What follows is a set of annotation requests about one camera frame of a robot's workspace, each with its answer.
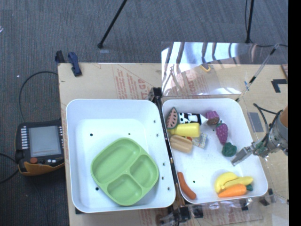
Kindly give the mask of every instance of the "purple toy grape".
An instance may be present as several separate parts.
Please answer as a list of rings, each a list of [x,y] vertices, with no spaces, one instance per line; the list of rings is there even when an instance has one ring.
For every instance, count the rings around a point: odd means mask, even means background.
[[[220,121],[215,128],[216,135],[222,145],[225,145],[228,139],[228,126]]]

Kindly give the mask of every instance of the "toy banana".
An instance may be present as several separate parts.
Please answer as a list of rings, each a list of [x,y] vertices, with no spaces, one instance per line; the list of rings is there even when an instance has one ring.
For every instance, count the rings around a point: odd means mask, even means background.
[[[218,178],[215,180],[214,182],[214,189],[216,191],[216,193],[219,193],[222,190],[222,187],[224,187],[224,185],[232,180],[237,179],[238,176],[231,171],[228,172],[224,172],[221,175],[218,176]]]
[[[253,177],[250,177],[250,176],[238,177],[237,179],[226,182],[223,186],[221,186],[221,189],[227,189],[235,184],[243,184],[243,185],[247,186],[247,185],[251,184],[252,182],[253,182]]]

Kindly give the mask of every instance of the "toy watermelon slice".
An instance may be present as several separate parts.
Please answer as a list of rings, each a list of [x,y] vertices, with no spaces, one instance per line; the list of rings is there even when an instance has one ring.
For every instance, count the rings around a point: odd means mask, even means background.
[[[179,114],[177,110],[173,107],[166,120],[166,128],[173,129],[179,124]]]

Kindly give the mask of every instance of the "black cable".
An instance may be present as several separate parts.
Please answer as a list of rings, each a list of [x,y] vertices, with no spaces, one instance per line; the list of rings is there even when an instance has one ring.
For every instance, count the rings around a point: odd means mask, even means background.
[[[23,121],[23,122],[25,122],[24,116],[23,116],[23,113],[22,113],[22,109],[21,109],[21,94],[22,94],[23,87],[25,86],[25,84],[27,83],[27,81],[28,81],[29,79],[31,79],[33,76],[35,76],[35,75],[37,75],[37,74],[40,74],[40,73],[52,73],[52,74],[56,74],[56,75],[57,75],[56,72],[52,72],[52,71],[39,71],[39,72],[36,72],[36,73],[32,74],[31,76],[29,76],[29,77],[23,82],[23,84],[22,84],[22,86],[21,86],[21,89],[20,89],[20,92],[19,92],[19,111],[20,111],[20,115],[21,115],[21,117],[22,117],[22,121]],[[37,193],[38,196],[39,196],[40,202],[41,202],[41,204],[42,204],[42,206],[43,206],[43,210],[44,210],[44,213],[45,213],[45,218],[46,218],[47,225],[49,225],[48,215],[47,215],[46,208],[45,208],[45,205],[44,205],[44,203],[43,203],[42,197],[41,197],[41,195],[39,194],[39,191],[38,191],[36,185],[34,184],[34,182],[33,182],[33,180],[32,180],[31,178],[30,178],[30,181],[31,181],[31,183],[32,183],[32,185],[33,185],[33,187],[34,187],[36,193]]]
[[[43,206],[43,210],[44,210],[44,213],[45,213],[47,225],[49,225],[49,222],[48,222],[48,215],[47,215],[46,208],[45,208],[45,205],[44,205],[44,203],[43,203],[42,197],[41,197],[41,195],[40,195],[40,193],[39,193],[39,191],[38,191],[38,189],[37,189],[37,186],[34,184],[32,178],[31,178],[31,177],[29,177],[29,178],[30,178],[30,182],[32,183],[34,189],[36,190],[36,193],[37,193],[38,196],[39,196],[40,202],[41,202],[41,204],[42,204],[42,206]]]
[[[266,128],[268,127],[268,126],[267,126],[268,123],[267,123],[267,120],[265,119],[265,116],[264,116],[264,114],[263,114],[262,111],[266,111],[266,112],[268,112],[268,113],[271,113],[271,114],[276,115],[276,116],[274,117],[274,119],[273,119],[273,122],[269,125],[269,131],[266,132],[264,138],[261,140],[262,142],[265,141],[264,146],[267,146],[267,144],[268,144],[268,142],[269,142],[269,132],[270,132],[271,129],[273,128],[274,123],[275,123],[275,121],[276,121],[276,118],[280,115],[280,113],[282,112],[282,110],[280,110],[280,111],[278,111],[277,113],[275,113],[275,112],[266,110],[266,109],[264,109],[264,108],[261,108],[260,106],[258,106],[258,105],[255,104],[255,103],[253,103],[253,105],[259,110],[259,112],[260,112],[260,114],[261,114],[261,116],[262,116],[262,118],[263,118],[263,120],[264,120],[264,123],[265,123],[265,125],[266,125]]]
[[[22,90],[23,90],[23,87],[25,86],[25,84],[27,83],[27,81],[32,78],[33,76],[37,75],[37,74],[40,74],[40,73],[52,73],[52,74],[56,74],[56,72],[52,72],[52,71],[40,71],[40,72],[36,72],[34,74],[32,74],[31,76],[29,76],[22,84],[22,87],[20,89],[20,92],[19,92],[19,111],[20,111],[20,114],[21,114],[21,117],[22,117],[22,121],[25,122],[24,120],[24,117],[23,117],[23,113],[22,113],[22,110],[21,110],[21,93],[22,93]]]
[[[12,158],[11,156],[9,156],[9,155],[7,155],[7,154],[5,154],[5,153],[0,153],[0,155],[5,156],[5,157],[11,159],[13,162],[16,162],[16,161],[14,160],[14,158]],[[19,169],[17,169],[16,171],[14,171],[14,172],[13,172],[10,176],[8,176],[7,178],[1,180],[1,181],[0,181],[0,184],[6,182],[6,181],[8,181],[8,180],[10,180],[15,174],[17,174],[18,171],[19,171]]]
[[[248,32],[248,28],[247,28],[247,26],[246,26],[246,24],[247,24],[247,22],[246,22],[246,9],[247,9],[247,4],[248,4],[248,0],[246,0],[246,6],[245,6],[245,29],[246,29],[246,32]],[[271,44],[271,45],[259,45],[259,44],[257,44],[257,46],[259,46],[259,47],[273,47],[273,46],[275,46],[274,44]],[[287,47],[288,48],[288,45],[286,45],[286,44],[279,44],[279,46],[283,46],[283,47]]]

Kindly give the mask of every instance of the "green divided plate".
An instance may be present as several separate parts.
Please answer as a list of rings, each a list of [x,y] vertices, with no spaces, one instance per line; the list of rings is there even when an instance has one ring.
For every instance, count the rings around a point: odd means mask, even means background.
[[[139,144],[124,137],[109,144],[92,160],[91,175],[113,201],[129,206],[152,189],[159,170]]]

